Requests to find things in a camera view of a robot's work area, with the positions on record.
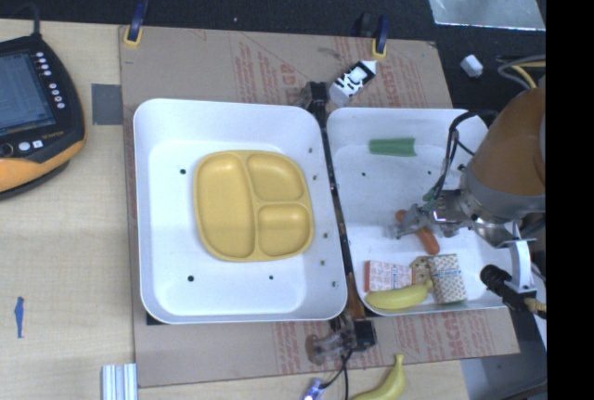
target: cardboard sheet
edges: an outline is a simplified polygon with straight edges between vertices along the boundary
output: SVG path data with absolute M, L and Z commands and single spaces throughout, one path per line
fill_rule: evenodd
M 305 338 L 331 333 L 329 323 L 272 322 L 172 326 L 151 322 L 140 299 L 132 118 L 154 97 L 293 104 L 309 81 L 332 82 L 360 59 L 368 38 L 146 27 L 136 48 L 122 44 L 125 170 L 131 246 L 134 334 L 141 387 L 336 369 L 307 359 Z M 378 74 L 351 106 L 451 108 L 431 43 L 389 40 Z M 378 343 L 349 368 L 519 352 L 507 308 L 373 318 Z

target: toy banana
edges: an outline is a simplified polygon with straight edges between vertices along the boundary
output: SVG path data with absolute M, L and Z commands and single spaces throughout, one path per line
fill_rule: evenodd
M 394 356 L 396 361 L 385 381 L 375 390 L 357 395 L 353 400 L 395 400 L 405 390 L 405 371 L 402 369 L 403 354 Z
M 433 282 L 427 279 L 424 283 L 406 286 L 399 290 L 370 291 L 365 301 L 377 309 L 394 311 L 422 303 L 432 287 Z

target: wooden table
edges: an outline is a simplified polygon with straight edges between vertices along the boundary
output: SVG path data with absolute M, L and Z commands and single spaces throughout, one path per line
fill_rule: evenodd
M 31 32 L 27 20 L 0 19 L 0 41 Z M 90 110 L 92 84 L 121 84 L 118 26 L 42 22 L 41 32 L 77 84 L 88 141 L 62 174 L 0 201 L 0 398 L 97 400 L 102 366 L 135 362 L 123 131 L 93 125 Z M 374 388 L 386 371 L 349 370 L 350 395 Z M 405 366 L 405 373 L 403 400 L 468 398 L 459 361 Z M 313 377 L 147 388 L 138 398 L 299 399 Z M 324 393 L 324 400 L 343 397 L 342 380 Z

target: yellow plate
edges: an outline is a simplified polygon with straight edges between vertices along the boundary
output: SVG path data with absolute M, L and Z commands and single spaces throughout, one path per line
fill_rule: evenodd
M 304 252 L 314 236 L 303 173 L 276 152 L 222 151 L 194 172 L 194 211 L 200 238 L 223 260 L 256 262 Z

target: white container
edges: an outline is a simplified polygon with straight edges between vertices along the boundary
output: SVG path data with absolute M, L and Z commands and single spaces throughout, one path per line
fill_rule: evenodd
M 152 99 L 134 116 L 143 304 L 170 324 L 321 320 L 346 304 L 346 281 L 319 126 L 296 107 Z M 215 258 L 200 241 L 192 175 L 222 150 L 275 151 L 308 184 L 315 233 L 298 255 L 265 262 Z
M 409 265 L 418 256 L 427 256 L 416 235 L 394 239 L 386 227 L 394 223 L 400 209 L 422 203 L 422 196 L 436 182 L 446 155 L 447 131 L 452 120 L 464 110 L 413 110 L 344 108 L 331 113 L 328 135 L 342 214 L 349 239 L 355 284 L 365 303 L 364 265 L 368 260 Z M 474 117 L 458 126 L 460 142 L 477 149 L 486 135 L 483 121 Z M 415 138 L 417 156 L 396 157 L 371 154 L 371 139 Z M 457 188 L 461 164 L 470 155 L 458 148 L 445 188 Z M 480 280 L 484 266 L 493 264 L 511 273 L 510 253 L 494 249 L 475 232 L 466 228 L 452 238 L 435 234 L 440 254 L 458 256 L 468 301 L 438 304 L 430 294 L 425 302 L 397 313 L 384 312 L 366 304 L 384 316 L 437 311 L 499 308 L 501 299 L 488 291 Z

